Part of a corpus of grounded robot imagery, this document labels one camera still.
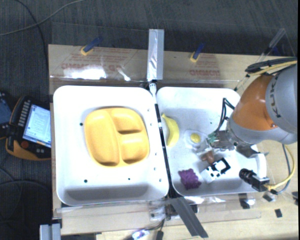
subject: yellow object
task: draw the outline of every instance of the yellow object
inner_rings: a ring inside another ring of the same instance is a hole
[[[199,134],[197,134],[197,133],[192,133],[192,134],[190,135],[190,139],[191,139],[191,141],[194,142],[194,143],[199,143],[199,142],[201,142],[201,138],[200,138]]]
[[[194,58],[194,55],[195,55],[195,51],[191,54],[191,57],[190,57],[190,60],[192,61],[192,62],[197,62],[198,60],[199,60],[199,57],[200,57],[200,55],[198,55],[196,58]]]
[[[80,52],[83,56],[87,56],[89,53],[91,53],[94,50],[94,49],[90,49],[87,52],[85,52],[84,48],[85,48],[85,46],[80,49]]]
[[[145,124],[130,108],[91,112],[84,121],[84,134],[90,156],[103,166],[131,165],[145,159],[150,152]]]
[[[281,182],[279,182],[277,184],[265,184],[264,186],[267,188],[268,191],[274,190],[274,189],[282,186],[283,184],[286,184],[289,180],[291,180],[291,178],[295,174],[296,163],[295,163],[294,156],[292,155],[290,149],[286,145],[284,145],[284,147],[286,148],[286,150],[288,150],[288,153],[289,153],[289,155],[290,155],[290,157],[292,159],[292,171],[291,171],[291,173],[289,174],[289,176],[285,180],[283,180],[283,181],[281,181]]]
[[[167,117],[165,114],[162,114],[162,117],[164,118],[169,128],[169,137],[167,140],[167,146],[173,147],[178,142],[180,136],[178,124],[175,120]]]
[[[261,75],[265,72],[268,72],[270,70],[274,70],[274,69],[277,69],[277,68],[281,68],[281,67],[286,67],[286,66],[290,66],[290,65],[294,65],[294,64],[297,64],[297,60],[294,60],[294,61],[288,61],[288,62],[285,62],[285,63],[281,63],[281,64],[277,64],[277,65],[273,65],[273,66],[268,66],[266,67],[265,69],[261,70],[261,71],[258,71],[256,73],[250,73],[249,76],[257,76],[257,75]]]

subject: yellow sectioned plate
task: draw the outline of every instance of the yellow sectioned plate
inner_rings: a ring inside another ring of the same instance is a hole
[[[84,121],[84,134],[90,156],[102,166],[131,165],[150,152],[145,124],[130,108],[101,108],[89,113]]]

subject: white cable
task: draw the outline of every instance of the white cable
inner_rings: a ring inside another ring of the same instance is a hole
[[[38,22],[38,23],[36,23],[36,24],[30,25],[30,26],[26,26],[26,27],[24,27],[24,28],[20,28],[20,29],[13,30],[13,31],[10,31],[10,32],[0,33],[0,36],[5,36],[5,35],[17,33],[17,32],[24,31],[24,30],[28,30],[28,29],[31,29],[31,28],[36,27],[36,26],[38,26],[38,25],[41,25],[42,23],[46,22],[46,21],[49,20],[51,17],[53,17],[54,15],[56,15],[58,12],[60,12],[62,9],[66,8],[66,7],[70,6],[70,5],[73,5],[73,4],[82,2],[82,1],[85,1],[85,0],[77,0],[77,1],[73,1],[73,2],[67,3],[67,4],[65,4],[64,6],[62,6],[61,8],[59,8],[58,10],[56,10],[54,13],[52,13],[51,15],[49,15],[48,17],[46,17],[45,19],[41,20],[40,22]]]

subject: banana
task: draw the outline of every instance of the banana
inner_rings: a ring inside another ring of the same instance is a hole
[[[167,146],[173,147],[178,142],[180,136],[178,124],[175,120],[167,117],[165,114],[162,114],[162,117],[164,118],[166,125],[169,128]]]

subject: yellow cable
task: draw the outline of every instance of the yellow cable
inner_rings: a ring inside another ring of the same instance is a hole
[[[255,73],[250,73],[249,76],[261,75],[261,74],[263,74],[267,71],[270,71],[270,70],[274,70],[274,69],[277,69],[277,68],[297,64],[297,62],[298,62],[297,60],[294,60],[294,61],[288,61],[288,62],[285,62],[285,63],[280,63],[280,64],[277,64],[277,65],[273,65],[273,66],[268,66],[268,67],[266,67],[265,69],[263,69],[261,71],[258,71],[258,72],[255,72]]]
[[[286,145],[284,145],[284,147],[286,148],[286,150],[288,151],[288,153],[290,154],[291,159],[292,159],[291,173],[289,174],[289,176],[285,180],[283,180],[283,181],[281,181],[277,184],[265,184],[264,186],[268,189],[268,191],[276,189],[276,188],[282,186],[283,184],[285,184],[286,182],[288,182],[289,180],[291,180],[292,176],[294,175],[294,173],[296,171],[296,163],[295,163],[294,156],[292,155],[291,151],[289,150],[289,148]]]

